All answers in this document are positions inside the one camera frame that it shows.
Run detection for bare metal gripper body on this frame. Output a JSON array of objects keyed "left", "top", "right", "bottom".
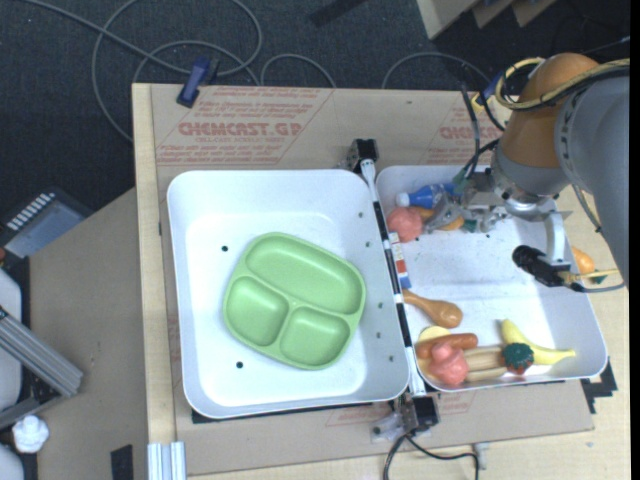
[{"left": 458, "top": 171, "right": 553, "bottom": 223}]

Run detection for blue bottle with white cap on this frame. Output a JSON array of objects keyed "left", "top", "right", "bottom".
[{"left": 395, "top": 182, "right": 459, "bottom": 209}]

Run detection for pink toy meat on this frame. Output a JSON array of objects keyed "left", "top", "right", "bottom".
[{"left": 385, "top": 206, "right": 425, "bottom": 244}]

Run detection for white plastic tray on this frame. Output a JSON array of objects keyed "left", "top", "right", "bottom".
[
  {"left": 166, "top": 168, "right": 413, "bottom": 420},
  {"left": 374, "top": 164, "right": 610, "bottom": 394}
]

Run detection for thin black and white rod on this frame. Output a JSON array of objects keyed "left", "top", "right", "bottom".
[{"left": 360, "top": 159, "right": 427, "bottom": 397}]

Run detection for white red and blue carton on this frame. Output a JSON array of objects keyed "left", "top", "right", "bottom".
[{"left": 388, "top": 231, "right": 413, "bottom": 291}]

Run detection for brown toy chicken drumstick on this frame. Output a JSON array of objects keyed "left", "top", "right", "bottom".
[{"left": 401, "top": 288, "right": 464, "bottom": 330}]

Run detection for orange carrot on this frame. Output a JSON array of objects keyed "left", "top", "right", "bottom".
[{"left": 569, "top": 245, "right": 609, "bottom": 285}]

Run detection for yellow round biscuit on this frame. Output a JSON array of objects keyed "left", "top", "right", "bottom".
[{"left": 416, "top": 325, "right": 452, "bottom": 370}]

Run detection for orange toy sausage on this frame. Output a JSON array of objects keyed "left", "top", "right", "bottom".
[{"left": 415, "top": 332, "right": 480, "bottom": 360}]

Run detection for red strawberry with green top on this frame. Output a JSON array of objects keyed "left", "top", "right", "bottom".
[{"left": 501, "top": 342, "right": 536, "bottom": 376}]

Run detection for yellow banana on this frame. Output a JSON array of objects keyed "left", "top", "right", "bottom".
[{"left": 499, "top": 318, "right": 578, "bottom": 367}]

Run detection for tan toy hot dog bun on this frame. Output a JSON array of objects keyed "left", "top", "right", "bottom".
[{"left": 463, "top": 345, "right": 509, "bottom": 383}]

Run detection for pink toy figure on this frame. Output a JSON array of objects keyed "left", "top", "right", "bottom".
[{"left": 429, "top": 342, "right": 471, "bottom": 389}]

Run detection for brown cardboard board, red print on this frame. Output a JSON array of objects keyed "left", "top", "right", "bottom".
[{"left": 149, "top": 85, "right": 597, "bottom": 477}]

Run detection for green divided plate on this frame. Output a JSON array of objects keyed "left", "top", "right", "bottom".
[{"left": 221, "top": 231, "right": 368, "bottom": 372}]

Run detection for black cylinder on white bracket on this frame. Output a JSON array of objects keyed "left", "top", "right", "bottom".
[{"left": 511, "top": 209, "right": 574, "bottom": 288}]

